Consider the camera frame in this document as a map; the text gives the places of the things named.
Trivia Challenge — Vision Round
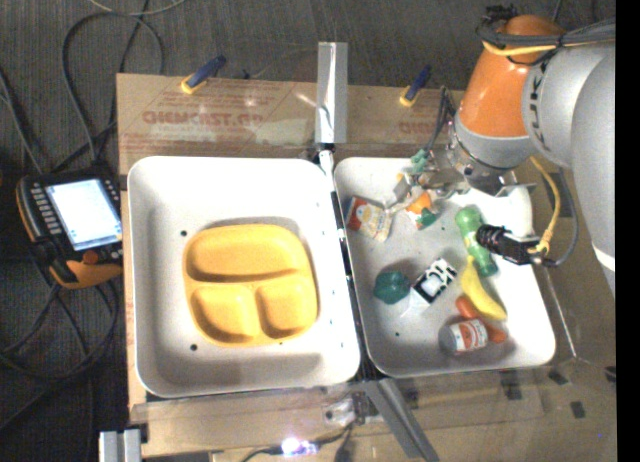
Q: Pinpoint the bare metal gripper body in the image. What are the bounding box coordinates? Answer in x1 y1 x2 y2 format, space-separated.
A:
413 135 521 201

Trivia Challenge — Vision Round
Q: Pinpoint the orange and green carton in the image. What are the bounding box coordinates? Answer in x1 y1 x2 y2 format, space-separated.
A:
403 190 443 231

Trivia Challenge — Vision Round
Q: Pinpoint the green bottle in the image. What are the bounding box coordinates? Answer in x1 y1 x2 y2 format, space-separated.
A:
453 204 500 279

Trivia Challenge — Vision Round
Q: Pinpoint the white and red packet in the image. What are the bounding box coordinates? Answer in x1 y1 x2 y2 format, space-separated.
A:
344 195 394 243

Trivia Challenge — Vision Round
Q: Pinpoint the black and white carton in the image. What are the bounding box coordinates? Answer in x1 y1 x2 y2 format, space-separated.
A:
411 257 459 305

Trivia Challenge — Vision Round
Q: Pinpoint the green toy pepper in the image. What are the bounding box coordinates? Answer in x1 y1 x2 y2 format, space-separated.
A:
372 270 417 306

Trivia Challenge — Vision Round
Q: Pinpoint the yellow banana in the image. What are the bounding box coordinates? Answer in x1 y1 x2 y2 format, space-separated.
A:
459 255 508 322

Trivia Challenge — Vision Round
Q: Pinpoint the orange carrot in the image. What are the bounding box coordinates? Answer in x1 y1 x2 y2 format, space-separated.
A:
454 295 508 344

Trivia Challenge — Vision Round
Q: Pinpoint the white and orange can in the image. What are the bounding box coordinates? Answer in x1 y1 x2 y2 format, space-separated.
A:
438 318 490 355

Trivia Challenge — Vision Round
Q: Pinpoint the white plastic tray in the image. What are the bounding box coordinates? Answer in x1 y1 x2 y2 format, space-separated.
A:
126 155 362 399
332 156 557 379

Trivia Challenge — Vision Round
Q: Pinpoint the yellow divided plate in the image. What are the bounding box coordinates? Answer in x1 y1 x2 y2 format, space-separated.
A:
181 222 321 348

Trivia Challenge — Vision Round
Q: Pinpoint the brown cardboard board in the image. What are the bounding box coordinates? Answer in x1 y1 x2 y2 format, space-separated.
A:
115 72 576 419

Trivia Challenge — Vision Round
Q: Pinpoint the black cylinder on white bracket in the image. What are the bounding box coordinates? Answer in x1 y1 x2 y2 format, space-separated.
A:
474 184 544 266

